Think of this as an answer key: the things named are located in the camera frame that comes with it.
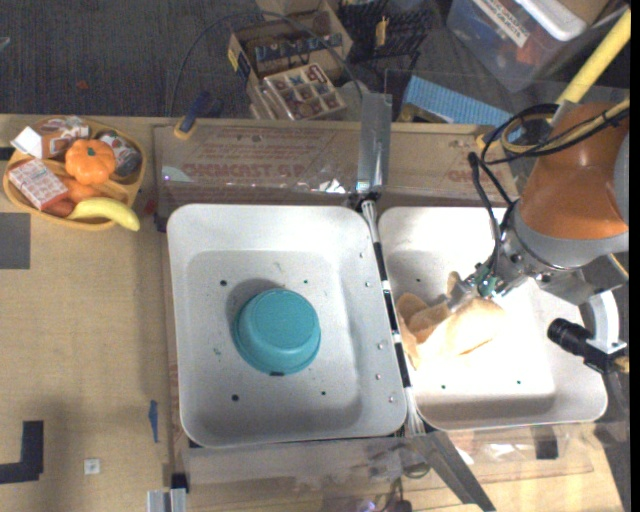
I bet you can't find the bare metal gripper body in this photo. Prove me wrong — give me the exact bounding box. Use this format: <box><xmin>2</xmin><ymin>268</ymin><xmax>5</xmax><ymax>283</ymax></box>
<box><xmin>458</xmin><ymin>238</ymin><xmax>585</xmax><ymax>307</ymax></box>

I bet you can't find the pale tan bread loaf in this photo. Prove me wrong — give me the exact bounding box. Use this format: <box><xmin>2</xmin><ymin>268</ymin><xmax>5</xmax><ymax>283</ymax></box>
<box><xmin>415</xmin><ymin>296</ymin><xmax>509</xmax><ymax>370</ymax></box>

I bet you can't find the tan croissant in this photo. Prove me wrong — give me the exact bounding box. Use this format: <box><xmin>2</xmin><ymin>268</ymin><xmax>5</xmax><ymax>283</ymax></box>
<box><xmin>394</xmin><ymin>291</ymin><xmax>452</xmax><ymax>352</ymax></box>

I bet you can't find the white plastic tray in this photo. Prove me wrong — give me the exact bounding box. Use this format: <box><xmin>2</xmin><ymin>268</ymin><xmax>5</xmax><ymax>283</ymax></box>
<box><xmin>165</xmin><ymin>201</ymin><xmax>409</xmax><ymax>449</ymax></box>
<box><xmin>376</xmin><ymin>205</ymin><xmax>610</xmax><ymax>432</ymax></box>

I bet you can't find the teal bowl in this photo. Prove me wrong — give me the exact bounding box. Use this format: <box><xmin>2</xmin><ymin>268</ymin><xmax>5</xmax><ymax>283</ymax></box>
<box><xmin>230</xmin><ymin>286</ymin><xmax>323</xmax><ymax>378</ymax></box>

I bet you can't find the yellow divided plate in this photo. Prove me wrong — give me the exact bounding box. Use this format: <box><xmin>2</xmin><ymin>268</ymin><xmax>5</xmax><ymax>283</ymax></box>
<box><xmin>1</xmin><ymin>115</ymin><xmax>148</xmax><ymax>232</ymax></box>

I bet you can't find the yellow banana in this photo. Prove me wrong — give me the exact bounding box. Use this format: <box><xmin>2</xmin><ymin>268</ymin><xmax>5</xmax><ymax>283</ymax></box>
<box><xmin>66</xmin><ymin>196</ymin><xmax>142</xmax><ymax>233</ymax></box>

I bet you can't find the small red and white can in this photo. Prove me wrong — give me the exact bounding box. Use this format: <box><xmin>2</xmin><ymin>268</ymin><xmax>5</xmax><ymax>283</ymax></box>
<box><xmin>96</xmin><ymin>130</ymin><xmax>143</xmax><ymax>178</ymax></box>

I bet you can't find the orange pumpkin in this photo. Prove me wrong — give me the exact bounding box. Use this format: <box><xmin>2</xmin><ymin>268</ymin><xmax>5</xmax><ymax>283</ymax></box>
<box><xmin>64</xmin><ymin>138</ymin><xmax>118</xmax><ymax>187</ymax></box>

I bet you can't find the orange carrot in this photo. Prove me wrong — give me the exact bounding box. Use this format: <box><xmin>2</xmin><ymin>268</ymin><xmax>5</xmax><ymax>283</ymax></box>
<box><xmin>60</xmin><ymin>175</ymin><xmax>105</xmax><ymax>204</ymax></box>

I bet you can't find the red sausage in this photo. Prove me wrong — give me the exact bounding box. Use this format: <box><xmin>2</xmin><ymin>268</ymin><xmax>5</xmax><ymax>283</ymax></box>
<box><xmin>41</xmin><ymin>198</ymin><xmax>77</xmax><ymax>218</ymax></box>

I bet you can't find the red and white carton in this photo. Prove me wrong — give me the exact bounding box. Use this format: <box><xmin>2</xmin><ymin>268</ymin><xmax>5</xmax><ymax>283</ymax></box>
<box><xmin>7</xmin><ymin>158</ymin><xmax>70</xmax><ymax>212</ymax></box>

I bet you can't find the small white carton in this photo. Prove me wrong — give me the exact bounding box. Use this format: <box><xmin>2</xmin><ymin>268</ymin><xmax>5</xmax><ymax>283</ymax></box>
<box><xmin>9</xmin><ymin>125</ymin><xmax>44</xmax><ymax>159</ymax></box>

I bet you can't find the black cylinder on white bracket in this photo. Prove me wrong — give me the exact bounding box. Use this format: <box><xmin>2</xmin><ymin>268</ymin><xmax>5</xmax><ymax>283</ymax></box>
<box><xmin>546</xmin><ymin>288</ymin><xmax>628</xmax><ymax>375</ymax></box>

